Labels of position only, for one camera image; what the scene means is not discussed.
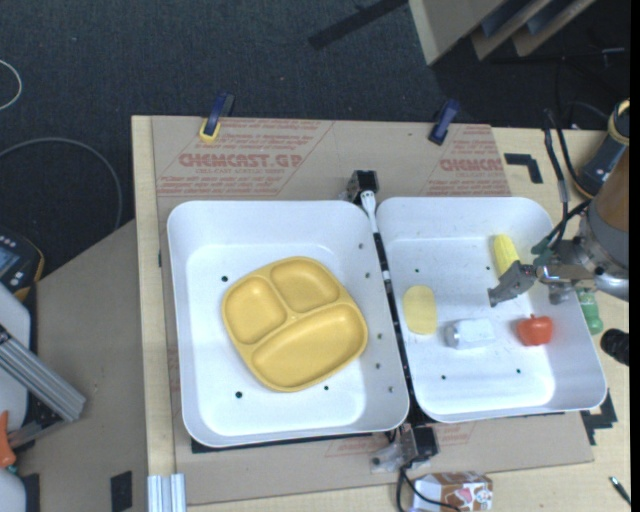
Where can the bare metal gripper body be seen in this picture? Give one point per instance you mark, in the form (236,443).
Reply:
(575,267)

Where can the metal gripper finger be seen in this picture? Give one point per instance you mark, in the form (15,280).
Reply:
(559,296)
(512,282)

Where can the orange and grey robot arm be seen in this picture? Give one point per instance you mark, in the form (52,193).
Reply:
(612,200)

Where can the yellow corn cob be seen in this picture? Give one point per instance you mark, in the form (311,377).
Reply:
(504,252)

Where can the green bottle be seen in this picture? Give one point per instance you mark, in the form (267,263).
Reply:
(592,315)

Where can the orange bell pepper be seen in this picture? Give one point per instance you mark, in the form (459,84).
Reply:
(534,331)

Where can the white and silver can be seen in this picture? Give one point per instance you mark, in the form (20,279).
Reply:
(472,334)

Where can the pale yellow oval biscuit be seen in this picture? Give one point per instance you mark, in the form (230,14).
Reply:
(420,310)

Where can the white plastic tray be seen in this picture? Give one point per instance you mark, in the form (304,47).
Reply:
(480,390)
(210,395)

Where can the thin black and white rod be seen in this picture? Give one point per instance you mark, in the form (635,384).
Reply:
(380,250)

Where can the black pen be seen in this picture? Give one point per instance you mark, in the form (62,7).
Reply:
(619,489)

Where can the brown and white carton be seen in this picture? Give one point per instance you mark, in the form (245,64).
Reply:
(460,492)

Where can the yellow divided plate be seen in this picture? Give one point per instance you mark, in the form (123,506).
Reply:
(300,345)

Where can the brown cardboard board red print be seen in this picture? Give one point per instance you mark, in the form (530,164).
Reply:
(310,150)

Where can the black cylinder on white bracket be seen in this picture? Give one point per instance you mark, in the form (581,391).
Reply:
(616,344)

